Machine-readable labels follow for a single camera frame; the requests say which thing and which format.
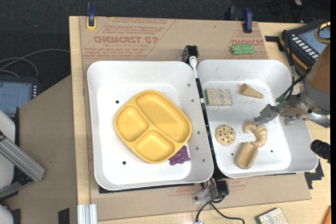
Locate yellow divided plate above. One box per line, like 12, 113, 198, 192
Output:
113, 89, 193, 165

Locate white plastic tray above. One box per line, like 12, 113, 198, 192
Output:
196, 59, 319, 179
86, 60, 215, 191

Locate beige croissant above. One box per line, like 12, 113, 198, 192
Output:
242, 121, 268, 149

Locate purple grapes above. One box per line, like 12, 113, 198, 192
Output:
169, 145, 191, 166

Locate beige bread bun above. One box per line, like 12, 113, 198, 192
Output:
234, 142, 259, 169

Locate chocolate chip biscuit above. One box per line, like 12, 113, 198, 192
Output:
214, 124, 236, 146

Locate green asparagus bundle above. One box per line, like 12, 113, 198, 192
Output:
230, 43, 256, 56

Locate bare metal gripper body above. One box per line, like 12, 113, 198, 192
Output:
278, 93, 331, 129

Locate green patterned packet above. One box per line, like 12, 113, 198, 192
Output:
204, 88, 233, 107
255, 207, 292, 224

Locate thin black and white rod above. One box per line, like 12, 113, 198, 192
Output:
188, 56, 220, 182

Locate brown cardboard board, red print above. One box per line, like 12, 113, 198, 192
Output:
78, 16, 320, 221

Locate black cylinder on white bracket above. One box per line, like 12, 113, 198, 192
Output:
310, 139, 331, 164

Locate beige ice cream cone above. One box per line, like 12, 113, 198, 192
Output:
238, 83, 264, 100

